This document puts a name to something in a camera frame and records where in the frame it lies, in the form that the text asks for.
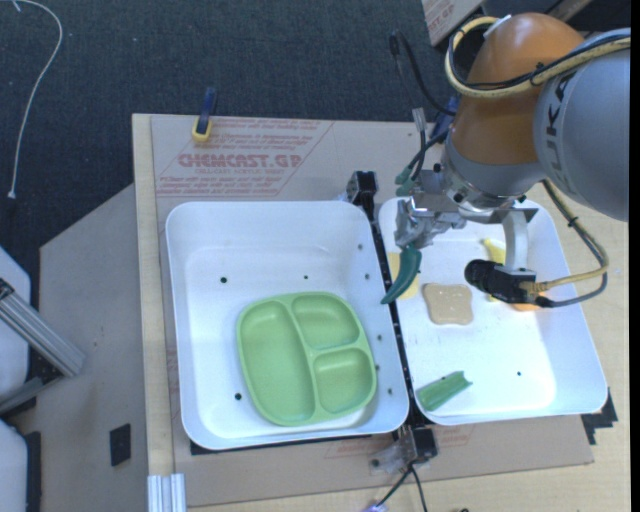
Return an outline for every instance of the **white cable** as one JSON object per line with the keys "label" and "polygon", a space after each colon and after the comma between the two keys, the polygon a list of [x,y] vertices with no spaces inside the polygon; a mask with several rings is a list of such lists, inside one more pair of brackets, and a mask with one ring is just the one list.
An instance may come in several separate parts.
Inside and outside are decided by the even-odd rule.
{"label": "white cable", "polygon": [[31,111],[31,104],[33,103],[33,98],[36,95],[36,91],[38,90],[38,87],[40,86],[40,82],[42,81],[42,78],[44,77],[46,72],[49,70],[51,63],[56,58],[56,55],[58,54],[58,50],[60,50],[60,46],[62,45],[63,30],[62,30],[62,23],[60,22],[60,19],[55,15],[55,13],[51,9],[49,9],[45,5],[39,4],[38,2],[34,2],[33,0],[0,0],[0,2],[2,1],[9,1],[13,3],[13,5],[16,7],[18,12],[22,12],[19,6],[19,2],[38,7],[39,9],[42,9],[51,17],[53,17],[53,19],[56,21],[58,25],[58,42],[56,44],[55,49],[53,50],[53,53],[51,54],[51,57],[49,57],[47,64],[44,66],[44,68],[40,72],[40,75],[38,76],[38,79],[36,80],[36,83],[33,86],[33,89],[31,90],[31,96],[29,96],[29,101],[27,102],[27,108],[25,109],[24,117],[22,118],[22,125],[20,126],[20,133],[18,135],[18,144],[16,146],[16,155],[13,161],[13,179],[11,180],[11,190],[9,190],[9,193],[7,194],[7,197],[9,197],[10,199],[15,199],[16,198],[16,182],[18,181],[18,162],[20,160],[20,146],[22,145],[22,135],[24,134],[24,128],[27,125],[27,118],[29,117],[29,112]]}

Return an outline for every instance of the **green vegetable piece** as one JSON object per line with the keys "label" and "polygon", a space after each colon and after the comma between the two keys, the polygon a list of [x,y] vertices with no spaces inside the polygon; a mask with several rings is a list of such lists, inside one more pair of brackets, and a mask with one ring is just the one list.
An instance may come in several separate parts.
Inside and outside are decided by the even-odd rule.
{"label": "green vegetable piece", "polygon": [[382,298],[380,304],[389,304],[402,295],[413,283],[413,279],[420,270],[422,253],[413,244],[407,245],[400,253],[400,270],[398,277],[393,282],[387,294]]}
{"label": "green vegetable piece", "polygon": [[465,379],[464,372],[453,372],[420,388],[417,393],[418,401],[425,410],[435,411],[458,393],[467,389],[471,384],[473,383]]}

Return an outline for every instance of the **dark gray carpet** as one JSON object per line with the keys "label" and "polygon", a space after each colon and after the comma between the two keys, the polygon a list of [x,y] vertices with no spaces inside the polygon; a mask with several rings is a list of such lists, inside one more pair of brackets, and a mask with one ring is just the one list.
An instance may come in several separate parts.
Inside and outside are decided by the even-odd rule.
{"label": "dark gray carpet", "polygon": [[43,3],[64,41],[35,97],[9,200],[20,123],[57,26],[33,5],[19,13],[0,1],[0,246],[34,286],[39,247],[132,182],[133,113],[197,114],[211,85],[220,115],[410,121],[388,49],[393,29],[412,44],[432,95],[444,104],[453,94],[419,0]]}

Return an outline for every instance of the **black connector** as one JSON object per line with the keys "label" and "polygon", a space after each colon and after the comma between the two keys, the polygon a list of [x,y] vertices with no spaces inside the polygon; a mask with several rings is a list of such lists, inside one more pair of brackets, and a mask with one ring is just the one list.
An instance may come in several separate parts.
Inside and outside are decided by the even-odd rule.
{"label": "black connector", "polygon": [[414,427],[413,441],[416,445],[416,462],[426,462],[438,455],[438,446],[433,430],[427,427]]}
{"label": "black connector", "polygon": [[584,425],[587,439],[589,439],[589,444],[596,444],[596,429],[611,428],[616,421],[618,421],[618,414],[616,413],[611,392],[609,391],[607,401],[599,412],[582,415],[582,424]]}
{"label": "black connector", "polygon": [[361,206],[369,221],[374,219],[373,197],[378,191],[378,181],[374,171],[355,171],[347,184],[347,199],[355,206]]}
{"label": "black connector", "polygon": [[480,291],[509,304],[531,304],[534,302],[520,284],[535,282],[535,273],[522,269],[518,273],[507,272],[495,261],[473,260],[464,269],[467,282]]}

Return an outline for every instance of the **green plate compartment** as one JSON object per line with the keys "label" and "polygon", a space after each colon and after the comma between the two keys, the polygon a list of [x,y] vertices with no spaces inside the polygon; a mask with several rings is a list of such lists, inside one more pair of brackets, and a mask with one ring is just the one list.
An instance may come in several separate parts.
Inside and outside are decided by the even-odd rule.
{"label": "green plate compartment", "polygon": [[240,314],[237,344],[256,408],[299,426],[364,407],[376,391],[369,342],[353,308],[326,292],[279,295]]}

